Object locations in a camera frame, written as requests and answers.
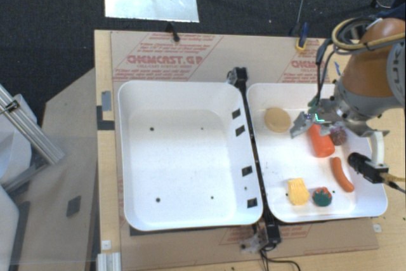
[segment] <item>toy sausage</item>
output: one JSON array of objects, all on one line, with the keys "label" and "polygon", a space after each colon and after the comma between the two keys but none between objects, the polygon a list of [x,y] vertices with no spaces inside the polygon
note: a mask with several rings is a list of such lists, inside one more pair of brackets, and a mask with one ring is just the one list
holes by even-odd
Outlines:
[{"label": "toy sausage", "polygon": [[331,168],[338,184],[340,184],[343,190],[346,192],[353,192],[354,185],[345,176],[343,166],[341,165],[341,160],[339,157],[334,157],[332,159]]},{"label": "toy sausage", "polygon": [[334,153],[336,148],[330,138],[330,136],[320,136],[320,125],[313,124],[308,130],[311,143],[315,150],[316,157],[328,157]]}]

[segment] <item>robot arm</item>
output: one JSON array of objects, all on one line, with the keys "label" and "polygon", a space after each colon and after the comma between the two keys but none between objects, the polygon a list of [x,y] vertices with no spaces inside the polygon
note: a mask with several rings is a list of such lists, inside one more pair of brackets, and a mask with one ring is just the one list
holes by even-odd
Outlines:
[{"label": "robot arm", "polygon": [[[322,125],[322,135],[338,125],[345,126],[358,136],[370,137],[372,159],[364,160],[362,164],[358,160],[357,163],[371,167],[369,178],[365,175],[370,180],[375,176],[380,178],[381,172],[388,171],[383,164],[383,136],[388,131],[373,130],[367,121],[388,109],[405,108],[405,22],[397,18],[380,19],[367,27],[358,44],[343,44],[342,40],[346,39],[343,33],[351,30],[351,24],[346,23],[349,21],[335,28],[332,35],[334,52],[351,55],[336,82],[334,96],[320,99],[323,80],[319,80],[319,91],[309,103],[309,111],[300,113],[290,132],[294,138],[317,123]],[[326,47],[327,42],[320,47],[317,56],[319,65]],[[381,169],[384,166],[386,171],[380,171],[378,165]]]}]

